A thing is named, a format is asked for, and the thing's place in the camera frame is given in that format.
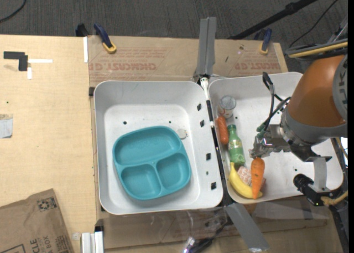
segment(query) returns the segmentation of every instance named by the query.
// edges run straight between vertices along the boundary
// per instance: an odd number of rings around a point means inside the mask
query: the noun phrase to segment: banana
[[[231,166],[231,170],[230,170],[230,175],[228,177],[228,181],[230,181],[232,188],[239,195],[248,199],[253,199],[252,187],[242,181],[241,177],[238,175],[237,171],[235,170],[233,162],[230,163],[230,166]],[[259,191],[257,198],[260,198],[262,195],[263,193]]]

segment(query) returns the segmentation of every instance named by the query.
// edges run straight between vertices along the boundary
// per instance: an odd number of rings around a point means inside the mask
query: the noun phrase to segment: can
[[[223,96],[217,107],[219,115],[230,118],[232,116],[233,110],[236,107],[236,100],[232,96]]]

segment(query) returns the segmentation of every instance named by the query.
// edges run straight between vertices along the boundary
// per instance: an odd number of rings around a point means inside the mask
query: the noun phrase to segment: carrot
[[[226,126],[226,119],[223,116],[217,118],[217,124],[219,127],[220,142],[223,144],[228,143],[228,130]]]
[[[253,198],[256,199],[259,191],[262,187],[262,180],[264,175],[264,169],[266,164],[264,160],[260,157],[255,157],[251,163],[251,182],[252,182],[252,194]]]

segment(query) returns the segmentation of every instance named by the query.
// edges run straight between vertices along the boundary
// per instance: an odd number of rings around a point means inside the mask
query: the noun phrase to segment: black pole
[[[298,10],[306,7],[307,5],[309,5],[315,1],[317,1],[317,0],[300,0],[295,3],[289,3],[288,5],[285,6],[285,9],[280,11],[279,13],[277,13],[277,14],[269,17],[268,19],[254,25],[253,27],[245,30],[242,33],[239,33],[237,35],[232,35],[232,36],[228,37],[227,39],[243,39],[243,38],[249,36],[250,34],[257,32],[260,29],[263,29],[266,26],[273,24],[276,21],[278,21],[288,15],[292,15],[292,14],[296,13]]]

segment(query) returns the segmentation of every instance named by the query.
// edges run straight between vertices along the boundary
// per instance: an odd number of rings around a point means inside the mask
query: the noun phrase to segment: blue tray
[[[179,191],[191,177],[181,139],[165,126],[143,128],[119,137],[113,145],[113,161],[123,188],[138,200]]]

